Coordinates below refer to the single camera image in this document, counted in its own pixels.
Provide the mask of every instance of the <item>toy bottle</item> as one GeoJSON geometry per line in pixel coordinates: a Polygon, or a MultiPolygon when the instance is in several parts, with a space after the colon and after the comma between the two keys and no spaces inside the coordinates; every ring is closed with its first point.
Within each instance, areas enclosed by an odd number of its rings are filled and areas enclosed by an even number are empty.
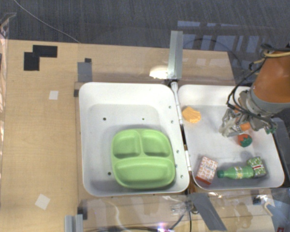
{"type": "Polygon", "coordinates": [[[253,169],[250,166],[245,167],[230,167],[227,170],[217,171],[218,178],[243,179],[252,178],[254,175],[253,169]]]}

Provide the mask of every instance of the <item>metal bracket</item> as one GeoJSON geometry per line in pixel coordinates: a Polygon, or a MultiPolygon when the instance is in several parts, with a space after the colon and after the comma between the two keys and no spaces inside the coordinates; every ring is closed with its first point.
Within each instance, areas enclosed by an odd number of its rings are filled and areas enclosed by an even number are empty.
{"type": "Polygon", "coordinates": [[[178,80],[182,77],[183,44],[183,32],[171,31],[167,79],[178,80]]]}
{"type": "Polygon", "coordinates": [[[78,214],[76,216],[65,216],[64,231],[65,232],[84,232],[83,214],[78,214]]]}

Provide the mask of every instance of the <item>wooden table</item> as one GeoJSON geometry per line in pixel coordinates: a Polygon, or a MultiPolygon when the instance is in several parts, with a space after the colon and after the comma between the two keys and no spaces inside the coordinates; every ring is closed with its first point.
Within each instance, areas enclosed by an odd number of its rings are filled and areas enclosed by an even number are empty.
{"type": "MultiPolygon", "coordinates": [[[[76,214],[80,198],[73,96],[77,63],[91,58],[93,80],[98,82],[161,83],[150,78],[149,72],[154,66],[167,65],[169,50],[16,40],[9,40],[8,44],[0,232],[62,232],[64,217],[76,214]],[[58,46],[58,57],[40,58],[40,71],[24,71],[24,52],[32,52],[34,44],[58,46]],[[58,91],[57,100],[49,99],[50,91],[58,91]],[[50,199],[45,210],[35,205],[40,194],[50,199]]],[[[234,85],[225,52],[184,50],[183,79],[180,84],[234,85]]],[[[244,196],[249,199],[249,191],[244,196]]],[[[146,212],[155,214],[160,199],[144,198],[146,212]]],[[[238,205],[244,208],[240,220],[253,219],[248,222],[251,229],[272,231],[271,219],[264,210],[251,213],[245,211],[245,204],[238,205]]],[[[133,218],[127,207],[133,204],[121,208],[124,221],[133,218]]],[[[234,207],[231,205],[223,218],[230,231],[240,224],[234,207]]],[[[194,228],[207,231],[200,215],[193,219],[194,228]]],[[[176,231],[189,231],[189,222],[177,227],[176,231]]]]}

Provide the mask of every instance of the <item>green plate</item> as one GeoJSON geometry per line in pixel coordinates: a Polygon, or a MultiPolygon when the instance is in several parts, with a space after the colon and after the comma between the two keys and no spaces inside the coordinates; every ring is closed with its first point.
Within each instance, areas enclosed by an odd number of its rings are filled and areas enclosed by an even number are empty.
{"type": "Polygon", "coordinates": [[[131,189],[161,188],[175,177],[170,141],[158,130],[117,133],[112,141],[112,166],[116,181],[131,189]]]}

